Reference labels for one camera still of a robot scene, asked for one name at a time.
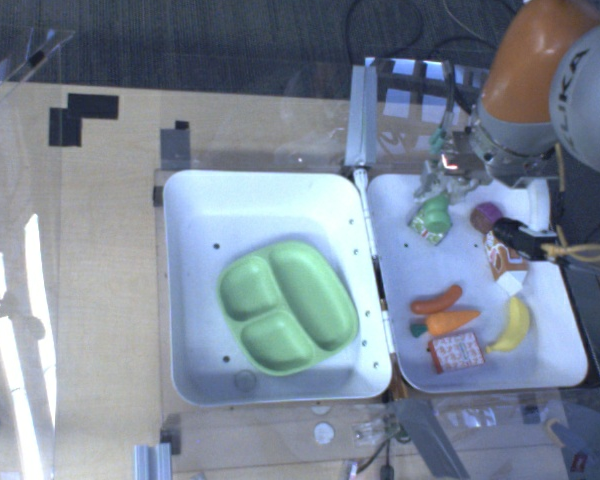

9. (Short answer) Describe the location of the white plastic tray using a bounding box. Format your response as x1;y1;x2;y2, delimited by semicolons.
162;169;394;409
367;172;590;395

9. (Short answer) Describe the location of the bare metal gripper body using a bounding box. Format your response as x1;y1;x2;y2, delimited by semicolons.
448;129;559;188

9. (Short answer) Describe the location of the green and white packet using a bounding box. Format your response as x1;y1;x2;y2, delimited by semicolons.
408;192;454;247

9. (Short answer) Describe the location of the orange carrot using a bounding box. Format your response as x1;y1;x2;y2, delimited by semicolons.
409;309;482;340

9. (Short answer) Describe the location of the orange sausage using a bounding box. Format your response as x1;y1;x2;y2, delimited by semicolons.
410;283;464;316

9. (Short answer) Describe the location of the black cylinder on white bracket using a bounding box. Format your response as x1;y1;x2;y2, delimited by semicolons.
491;177;560;263

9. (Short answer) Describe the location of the yellow banana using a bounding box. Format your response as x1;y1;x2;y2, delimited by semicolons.
485;296;532;354

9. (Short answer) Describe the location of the orange and white carton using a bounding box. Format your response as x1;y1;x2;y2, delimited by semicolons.
483;229;530;297

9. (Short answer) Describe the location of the green divided plate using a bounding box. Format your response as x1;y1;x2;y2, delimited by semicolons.
216;240;360;377

